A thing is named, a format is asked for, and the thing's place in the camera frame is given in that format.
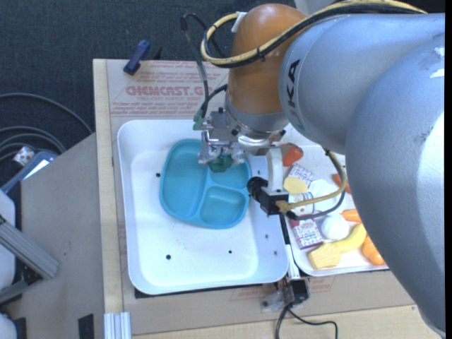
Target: blue object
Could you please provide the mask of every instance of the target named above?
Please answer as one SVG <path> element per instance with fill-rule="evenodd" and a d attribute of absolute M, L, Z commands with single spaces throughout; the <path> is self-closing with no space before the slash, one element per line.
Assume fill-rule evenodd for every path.
<path fill-rule="evenodd" d="M 226 172 L 198 163 L 201 142 L 186 139 L 170 150 L 161 176 L 160 203 L 174 218 L 214 229 L 235 226 L 249 203 L 247 162 Z"/>
<path fill-rule="evenodd" d="M 149 52 L 149 49 L 150 43 L 146 40 L 141 40 L 138 46 L 136 47 L 136 51 L 133 54 L 132 58 L 124 67 L 124 71 L 130 74 L 131 76 L 134 75 L 141 66 L 140 60 L 146 56 L 146 54 Z"/>

